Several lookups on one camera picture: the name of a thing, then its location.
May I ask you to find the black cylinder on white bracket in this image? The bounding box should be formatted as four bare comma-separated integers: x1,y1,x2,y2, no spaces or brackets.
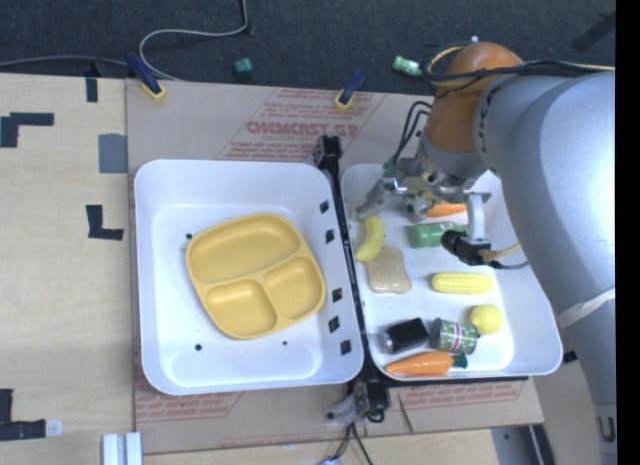
440,192,494,267

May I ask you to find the brown cardboard board red print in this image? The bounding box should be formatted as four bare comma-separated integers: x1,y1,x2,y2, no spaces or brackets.
124,77,546,455

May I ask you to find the green and red can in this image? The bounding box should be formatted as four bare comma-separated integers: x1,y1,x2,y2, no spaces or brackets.
428,317,480,357

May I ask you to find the black block with thin wires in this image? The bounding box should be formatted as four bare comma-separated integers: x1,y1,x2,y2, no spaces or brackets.
310,134,344,170
349,377,392,423

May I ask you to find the yellow corn cob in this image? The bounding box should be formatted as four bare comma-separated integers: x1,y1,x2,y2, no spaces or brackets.
430,271,495,296

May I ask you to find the yellow banana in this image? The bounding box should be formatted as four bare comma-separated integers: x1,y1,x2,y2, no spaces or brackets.
353,214,387,263

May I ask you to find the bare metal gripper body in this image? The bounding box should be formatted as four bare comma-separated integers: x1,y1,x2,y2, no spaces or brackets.
383,155,477,205

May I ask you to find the large orange carrot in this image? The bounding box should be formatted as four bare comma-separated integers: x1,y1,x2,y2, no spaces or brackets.
384,350,469,378

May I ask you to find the yellow lemon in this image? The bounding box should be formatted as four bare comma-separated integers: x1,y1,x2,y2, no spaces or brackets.
468,303,505,337

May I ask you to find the beige bread slice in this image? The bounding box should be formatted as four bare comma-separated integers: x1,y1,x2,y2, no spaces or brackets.
363,246,413,295

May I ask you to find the black can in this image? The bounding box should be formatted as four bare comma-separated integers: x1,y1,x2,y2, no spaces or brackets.
382,316,431,356

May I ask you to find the small orange carrot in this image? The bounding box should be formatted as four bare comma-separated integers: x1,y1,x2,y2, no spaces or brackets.
425,200,469,219

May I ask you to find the white plastic tray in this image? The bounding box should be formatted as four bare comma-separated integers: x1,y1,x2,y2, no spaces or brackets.
133,158,365,397
340,162,564,382

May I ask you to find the thin black and white rod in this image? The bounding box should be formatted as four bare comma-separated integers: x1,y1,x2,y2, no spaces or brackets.
327,162,377,385

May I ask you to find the light green small bottle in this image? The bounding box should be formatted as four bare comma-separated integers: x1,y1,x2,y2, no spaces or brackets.
391,54,423,77

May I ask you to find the yellow divided plate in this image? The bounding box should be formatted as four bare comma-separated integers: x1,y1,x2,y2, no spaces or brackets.
184,211,328,341

